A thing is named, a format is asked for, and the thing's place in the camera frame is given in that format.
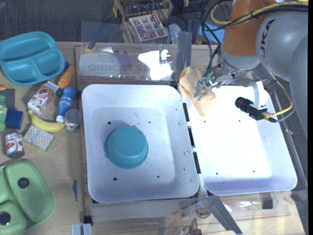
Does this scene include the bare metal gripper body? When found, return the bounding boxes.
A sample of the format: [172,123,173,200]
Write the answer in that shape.
[202,64,255,87]

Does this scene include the white plastic tray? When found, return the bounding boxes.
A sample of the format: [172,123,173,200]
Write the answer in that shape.
[179,81,298,196]
[81,83,200,204]

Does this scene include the teal bowl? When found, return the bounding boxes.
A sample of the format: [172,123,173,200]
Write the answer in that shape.
[104,125,149,169]

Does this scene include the grey can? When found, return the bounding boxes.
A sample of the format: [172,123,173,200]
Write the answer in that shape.
[64,108,82,133]

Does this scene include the blue bottle white cap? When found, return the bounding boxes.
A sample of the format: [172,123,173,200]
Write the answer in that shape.
[55,86,78,124]

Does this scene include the yellow banana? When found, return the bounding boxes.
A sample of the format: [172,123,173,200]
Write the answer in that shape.
[27,110,66,133]

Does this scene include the white and brown milk carton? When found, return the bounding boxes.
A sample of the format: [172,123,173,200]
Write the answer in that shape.
[26,80,60,117]

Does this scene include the white patterned packet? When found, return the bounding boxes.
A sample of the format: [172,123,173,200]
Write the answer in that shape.
[22,125,55,152]

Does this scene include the blue divided plate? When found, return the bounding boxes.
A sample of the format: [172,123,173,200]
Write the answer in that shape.
[0,31,66,87]

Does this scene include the blue cube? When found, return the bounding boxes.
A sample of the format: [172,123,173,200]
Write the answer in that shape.
[5,109,24,130]

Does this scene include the red and white can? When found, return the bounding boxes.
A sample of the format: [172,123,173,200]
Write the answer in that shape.
[4,132,26,160]

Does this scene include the green bottle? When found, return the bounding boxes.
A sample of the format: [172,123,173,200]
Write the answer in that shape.
[0,92,8,133]

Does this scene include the green divided plate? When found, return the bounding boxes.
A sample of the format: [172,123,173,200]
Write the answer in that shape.
[0,159,56,235]

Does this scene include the black cylinder on white bracket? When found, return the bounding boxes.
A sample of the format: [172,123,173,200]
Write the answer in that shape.
[234,81,269,121]

